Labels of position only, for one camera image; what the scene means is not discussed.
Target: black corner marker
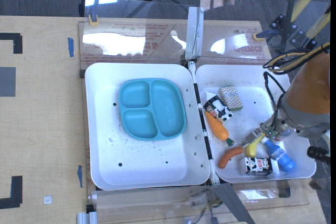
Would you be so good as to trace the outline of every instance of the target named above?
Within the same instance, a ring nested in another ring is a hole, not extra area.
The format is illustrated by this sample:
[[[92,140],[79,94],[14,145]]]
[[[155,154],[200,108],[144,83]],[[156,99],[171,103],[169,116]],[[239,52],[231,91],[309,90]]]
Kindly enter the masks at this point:
[[[0,199],[0,209],[20,207],[20,204],[22,204],[22,176],[12,176],[12,185],[10,188],[10,197]]]
[[[0,40],[12,40],[13,53],[22,54],[22,36],[20,33],[0,33]]]

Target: brown sausage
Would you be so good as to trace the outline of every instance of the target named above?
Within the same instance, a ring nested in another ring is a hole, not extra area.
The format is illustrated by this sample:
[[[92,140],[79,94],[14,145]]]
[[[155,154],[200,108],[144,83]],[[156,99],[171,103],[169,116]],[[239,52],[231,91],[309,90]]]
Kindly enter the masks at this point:
[[[226,167],[226,164],[228,163],[228,161],[235,155],[241,154],[244,152],[243,147],[241,146],[236,146],[233,148],[230,148],[229,150],[227,150],[223,156],[220,158],[219,162],[218,162],[218,167],[223,169]]]

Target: wooden surface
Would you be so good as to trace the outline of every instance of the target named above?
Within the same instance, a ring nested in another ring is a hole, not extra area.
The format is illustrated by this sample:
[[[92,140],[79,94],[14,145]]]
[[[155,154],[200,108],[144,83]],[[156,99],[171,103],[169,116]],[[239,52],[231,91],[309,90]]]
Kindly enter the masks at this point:
[[[23,176],[23,203],[0,209],[0,223],[76,223],[87,181],[78,23],[82,18],[0,16],[1,33],[21,33],[23,54],[0,40],[0,67],[16,68],[16,96],[0,97],[0,198]],[[75,44],[70,57],[68,38]],[[83,187],[77,175],[82,166]],[[250,210],[256,223],[325,223],[316,192],[303,205]],[[52,195],[52,204],[44,196]],[[231,213],[219,223],[236,222]],[[180,219],[146,223],[181,223]]]

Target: white tray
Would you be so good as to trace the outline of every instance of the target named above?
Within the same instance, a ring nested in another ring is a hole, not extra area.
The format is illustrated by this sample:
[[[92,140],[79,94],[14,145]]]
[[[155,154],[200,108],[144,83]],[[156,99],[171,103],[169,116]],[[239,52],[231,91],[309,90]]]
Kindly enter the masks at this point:
[[[260,123],[265,122],[273,114],[270,97],[265,88],[263,76],[265,71],[261,66],[238,65],[203,65],[196,71],[202,104],[206,102],[206,91],[218,94],[218,90],[222,86],[236,87],[243,108],[232,111],[233,117],[225,123],[229,138],[236,142],[235,145],[238,145],[246,135],[259,127]],[[276,75],[275,78],[285,90],[288,89],[290,82],[287,76]],[[277,102],[282,92],[270,78],[268,84],[274,100]],[[220,141],[212,133],[206,120],[205,122],[212,156],[215,164],[217,164],[220,157],[228,149],[228,145],[225,141]],[[221,179],[229,183],[308,178],[315,173],[315,160],[307,156],[307,148],[310,146],[307,138],[292,133],[279,145],[296,162],[296,167],[287,173],[280,171],[278,175],[272,173],[268,176],[242,176],[239,171],[239,161],[246,157],[245,154],[234,156],[224,169],[216,166],[216,172]],[[261,143],[257,145],[256,157],[268,157],[266,148]]]
[[[123,129],[118,92],[128,80],[163,78],[179,88],[186,128],[178,137],[141,141]],[[91,177],[103,190],[199,185],[210,167],[189,71],[179,65],[95,63],[85,73]]]

